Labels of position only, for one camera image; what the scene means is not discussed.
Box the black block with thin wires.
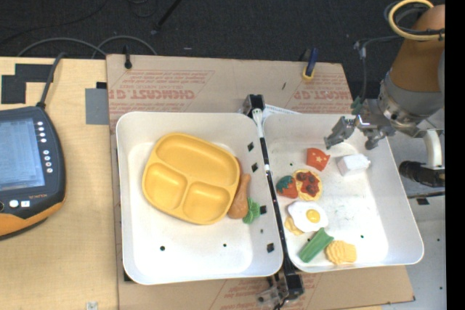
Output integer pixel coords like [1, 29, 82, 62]
[243, 94, 266, 118]
[282, 272, 306, 300]

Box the yellow divided plate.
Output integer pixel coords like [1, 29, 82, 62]
[141, 132, 242, 227]

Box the brown cardboard board red print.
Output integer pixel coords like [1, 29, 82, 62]
[105, 53, 416, 310]

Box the white carton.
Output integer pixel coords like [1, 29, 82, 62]
[335, 152, 372, 177]

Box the white fried egg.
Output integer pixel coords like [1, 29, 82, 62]
[286, 200, 330, 234]

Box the large yellow crinkle chip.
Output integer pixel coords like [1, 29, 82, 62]
[324, 240, 358, 266]

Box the brown chicken drumstick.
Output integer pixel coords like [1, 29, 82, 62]
[227, 173, 253, 220]

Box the small yellow crinkle chip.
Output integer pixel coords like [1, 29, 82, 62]
[283, 215, 304, 237]

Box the green celery stick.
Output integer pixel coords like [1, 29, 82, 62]
[298, 227, 335, 264]

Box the green lettuce leaf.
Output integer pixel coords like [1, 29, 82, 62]
[242, 196, 262, 225]

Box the thin black and white rod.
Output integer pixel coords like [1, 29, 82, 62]
[253, 107, 297, 284]

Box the yellow pasta with red sauce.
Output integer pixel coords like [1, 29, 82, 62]
[292, 168, 323, 203]

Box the black cylinder on white bracket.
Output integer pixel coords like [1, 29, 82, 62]
[398, 128, 446, 188]

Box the red strawberry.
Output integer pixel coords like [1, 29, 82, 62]
[275, 174, 300, 200]

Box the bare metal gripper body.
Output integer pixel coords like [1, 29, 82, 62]
[356, 98, 437, 138]

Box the red slice with yellow star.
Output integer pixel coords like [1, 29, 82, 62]
[305, 147, 331, 172]

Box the white plastic tray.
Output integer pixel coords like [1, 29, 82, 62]
[262, 113, 426, 274]
[115, 110, 285, 286]

